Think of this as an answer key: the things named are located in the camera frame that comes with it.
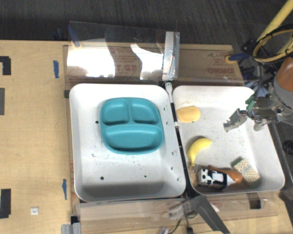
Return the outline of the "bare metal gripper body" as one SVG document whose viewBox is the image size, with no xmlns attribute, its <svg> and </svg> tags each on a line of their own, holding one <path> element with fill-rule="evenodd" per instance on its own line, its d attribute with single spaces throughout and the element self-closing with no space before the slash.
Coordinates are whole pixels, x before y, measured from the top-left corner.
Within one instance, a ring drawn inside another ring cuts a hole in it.
<svg viewBox="0 0 293 234">
<path fill-rule="evenodd" d="M 293 92 L 269 88 L 262 97 L 251 95 L 246 105 L 247 115 L 257 125 L 283 122 L 293 126 Z"/>
</svg>

